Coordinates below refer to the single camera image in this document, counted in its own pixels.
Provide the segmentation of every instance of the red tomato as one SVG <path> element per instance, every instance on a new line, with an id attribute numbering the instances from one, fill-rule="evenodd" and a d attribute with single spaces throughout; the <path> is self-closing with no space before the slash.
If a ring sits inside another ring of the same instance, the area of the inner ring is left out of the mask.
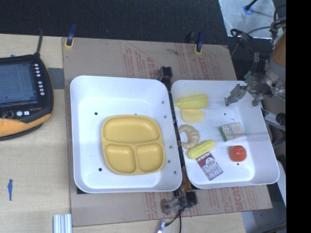
<path id="1" fill-rule="evenodd" d="M 243 146 L 236 145 L 230 149 L 230 159 L 235 162 L 246 159 L 246 150 Z"/>

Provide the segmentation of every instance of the white plastic surface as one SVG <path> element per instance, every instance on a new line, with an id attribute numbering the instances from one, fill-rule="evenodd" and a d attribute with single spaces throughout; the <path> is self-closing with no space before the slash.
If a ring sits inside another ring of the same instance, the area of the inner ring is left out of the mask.
<path id="1" fill-rule="evenodd" d="M 73 169 L 87 193 L 173 191 L 182 181 L 167 88 L 157 80 L 79 76 L 70 84 Z M 144 115 L 159 125 L 165 164 L 155 173 L 120 175 L 104 161 L 101 126 L 115 115 Z"/>
<path id="2" fill-rule="evenodd" d="M 185 165 L 189 181 L 201 189 L 257 185 L 275 183 L 279 177 L 275 153 L 259 106 L 252 106 L 249 93 L 236 103 L 225 105 L 225 98 L 236 84 L 246 85 L 241 81 L 176 81 L 172 85 L 172 97 L 179 98 L 205 93 L 208 106 L 202 109 L 204 120 L 191 124 L 199 131 L 200 142 L 212 139 L 216 146 L 210 151 L 224 171 L 211 181 L 205 176 L 196 160 L 187 157 L 184 150 Z M 186 124 L 181 117 L 181 110 L 175 106 L 177 125 Z M 240 122 L 246 135 L 234 140 L 224 141 L 218 128 L 233 122 Z M 181 141 L 187 142 L 185 133 L 180 134 Z M 233 162 L 229 150 L 234 145 L 242 145 L 247 158 L 242 162 Z"/>

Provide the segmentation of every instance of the yellow divided plate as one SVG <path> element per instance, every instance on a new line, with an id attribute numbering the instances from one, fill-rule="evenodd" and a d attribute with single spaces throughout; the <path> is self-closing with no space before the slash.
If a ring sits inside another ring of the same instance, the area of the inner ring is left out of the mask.
<path id="1" fill-rule="evenodd" d="M 161 129 L 148 116 L 108 117 L 102 124 L 102 147 L 108 167 L 118 174 L 148 174 L 164 165 Z"/>

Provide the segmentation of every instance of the table surface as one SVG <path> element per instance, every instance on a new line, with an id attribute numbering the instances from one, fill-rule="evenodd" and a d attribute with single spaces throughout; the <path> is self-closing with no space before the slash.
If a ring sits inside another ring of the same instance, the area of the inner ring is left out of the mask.
<path id="1" fill-rule="evenodd" d="M 0 34 L 0 58 L 33 54 L 38 36 Z M 40 50 L 47 68 L 63 68 L 62 38 L 45 36 Z M 0 232 L 51 233 L 52 218 L 70 213 L 65 95 L 56 89 L 54 114 L 38 130 L 0 141 Z M 8 183 L 13 180 L 12 200 Z M 74 227 L 72 232 L 155 232 L 159 220 Z M 182 232 L 242 233 L 241 213 L 182 218 Z M 179 220 L 165 233 L 179 232 Z"/>

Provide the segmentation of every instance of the small box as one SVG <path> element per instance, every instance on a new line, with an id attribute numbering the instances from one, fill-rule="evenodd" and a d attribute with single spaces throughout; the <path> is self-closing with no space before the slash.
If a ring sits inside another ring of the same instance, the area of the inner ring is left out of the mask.
<path id="1" fill-rule="evenodd" d="M 222 135 L 224 141 L 234 140 L 245 135 L 240 122 L 234 122 L 219 127 L 219 132 Z"/>
<path id="2" fill-rule="evenodd" d="M 210 181 L 224 172 L 211 153 L 202 155 L 196 161 Z"/>

